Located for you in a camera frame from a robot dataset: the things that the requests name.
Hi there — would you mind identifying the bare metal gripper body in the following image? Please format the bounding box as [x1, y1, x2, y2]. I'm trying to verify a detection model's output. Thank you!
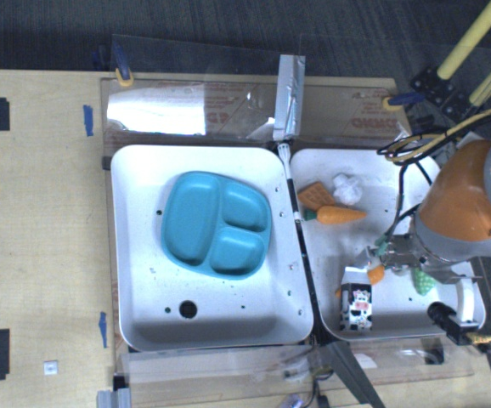
[380, 232, 432, 272]

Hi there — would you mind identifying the orange rounded toy food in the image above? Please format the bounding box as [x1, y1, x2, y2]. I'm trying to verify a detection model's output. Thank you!
[366, 264, 387, 286]

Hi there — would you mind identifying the green dotted toy food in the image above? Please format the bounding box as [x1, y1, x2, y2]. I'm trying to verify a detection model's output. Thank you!
[411, 267, 437, 296]

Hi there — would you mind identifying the orange carrot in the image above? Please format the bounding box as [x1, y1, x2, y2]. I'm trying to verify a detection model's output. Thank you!
[303, 204, 368, 226]

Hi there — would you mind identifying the cow print milk carton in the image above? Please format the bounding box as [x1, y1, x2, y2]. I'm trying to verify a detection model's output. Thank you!
[338, 266, 375, 332]

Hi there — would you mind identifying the white plastic tray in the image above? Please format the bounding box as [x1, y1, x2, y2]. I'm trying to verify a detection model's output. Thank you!
[110, 144, 315, 353]
[289, 148, 487, 343]

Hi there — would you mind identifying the white crumpled lump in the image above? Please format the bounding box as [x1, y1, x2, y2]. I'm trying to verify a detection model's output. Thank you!
[331, 173, 364, 207]

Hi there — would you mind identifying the orange waffle biscuit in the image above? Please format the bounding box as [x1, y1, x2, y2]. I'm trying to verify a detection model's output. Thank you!
[296, 180, 327, 211]

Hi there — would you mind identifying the blue divided plate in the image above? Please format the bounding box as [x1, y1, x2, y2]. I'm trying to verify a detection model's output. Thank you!
[160, 170, 274, 281]

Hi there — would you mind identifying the black cylinder on white bracket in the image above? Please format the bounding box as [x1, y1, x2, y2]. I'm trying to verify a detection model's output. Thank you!
[426, 277, 487, 347]

